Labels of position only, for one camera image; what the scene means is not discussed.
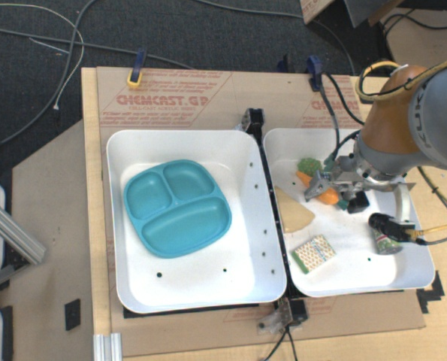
blue plate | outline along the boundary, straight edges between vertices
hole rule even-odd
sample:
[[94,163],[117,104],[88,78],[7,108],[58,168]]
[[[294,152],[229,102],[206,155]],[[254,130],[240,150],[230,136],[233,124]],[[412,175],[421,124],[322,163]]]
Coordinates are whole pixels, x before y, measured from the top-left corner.
[[174,160],[134,176],[124,199],[141,241],[163,258],[200,250],[231,225],[230,207],[218,184],[191,160]]

orange carrot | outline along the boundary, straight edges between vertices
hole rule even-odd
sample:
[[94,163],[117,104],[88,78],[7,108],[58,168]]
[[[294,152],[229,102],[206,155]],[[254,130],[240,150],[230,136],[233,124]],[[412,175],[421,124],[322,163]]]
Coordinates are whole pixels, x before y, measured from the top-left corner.
[[[301,171],[297,171],[297,176],[300,178],[300,180],[303,182],[305,186],[307,187],[310,186],[310,181],[312,180],[312,177]],[[326,203],[327,205],[335,205],[339,200],[337,191],[332,188],[326,189],[322,194],[320,194],[316,198]]]

black fabric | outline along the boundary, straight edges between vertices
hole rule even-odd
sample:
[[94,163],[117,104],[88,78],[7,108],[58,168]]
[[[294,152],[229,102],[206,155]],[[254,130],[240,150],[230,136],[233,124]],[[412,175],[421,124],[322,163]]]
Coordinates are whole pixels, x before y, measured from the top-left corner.
[[[41,5],[75,21],[89,0],[0,0],[0,3]],[[300,14],[299,0],[209,0],[263,11]],[[411,0],[411,8],[429,5],[447,9],[447,0]],[[328,6],[317,20],[345,44],[357,73],[371,62],[389,57],[378,26],[353,29],[343,0]],[[57,38],[71,37],[72,28],[58,17],[36,9],[0,8],[0,27]],[[85,41],[175,59],[194,68],[225,71],[276,71],[288,54],[295,71],[317,55],[324,70],[351,74],[339,44],[321,26],[301,20],[263,17],[212,8],[187,0],[101,0],[83,18]],[[133,56],[86,50],[83,66],[131,67]],[[26,38],[0,34],[0,140],[36,115],[54,92],[65,54]],[[146,66],[176,68],[151,59]],[[22,135],[0,147],[0,176],[82,118],[80,75],[69,83],[60,111],[48,111]]]

blue clamp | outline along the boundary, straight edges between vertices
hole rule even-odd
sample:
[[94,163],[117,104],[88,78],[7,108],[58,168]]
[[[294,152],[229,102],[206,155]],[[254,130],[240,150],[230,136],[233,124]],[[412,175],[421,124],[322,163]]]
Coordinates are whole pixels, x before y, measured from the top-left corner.
[[307,71],[312,75],[310,86],[313,92],[319,91],[322,86],[322,62],[317,56],[309,56],[307,59]]
[[141,69],[143,68],[146,61],[146,49],[138,48],[138,53],[136,55],[136,60],[134,61],[133,69],[128,74],[128,79],[126,79],[126,83],[131,88],[137,88],[140,86],[141,77],[143,76],[143,72]]

black floor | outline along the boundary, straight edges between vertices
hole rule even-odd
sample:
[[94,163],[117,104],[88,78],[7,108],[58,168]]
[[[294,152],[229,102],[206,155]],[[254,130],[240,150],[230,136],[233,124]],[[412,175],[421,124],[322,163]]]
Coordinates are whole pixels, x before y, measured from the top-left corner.
[[[50,8],[71,21],[90,0],[0,0]],[[299,0],[208,0],[222,5],[260,11],[301,14]],[[406,8],[447,10],[447,0],[407,0]],[[344,44],[358,73],[363,67],[388,57],[382,31],[366,23],[354,29],[343,0],[336,0],[316,21],[324,24]],[[69,39],[72,28],[54,14],[34,8],[1,8],[0,28]],[[226,71],[275,71],[288,54],[296,72],[305,72],[306,60],[317,55],[332,74],[352,74],[348,58],[329,31],[318,23],[245,14],[189,0],[98,0],[80,24],[84,41],[136,51],[144,46],[152,55],[193,68]],[[65,44],[51,43],[68,49]],[[73,63],[79,55],[75,49]],[[86,49],[82,66],[125,66],[134,56]],[[55,92],[64,71],[63,52],[28,38],[0,33],[0,177],[19,162],[81,119],[79,72],[71,79],[59,102],[52,105],[26,131],[5,141],[42,111]],[[146,66],[179,68],[148,59]]]

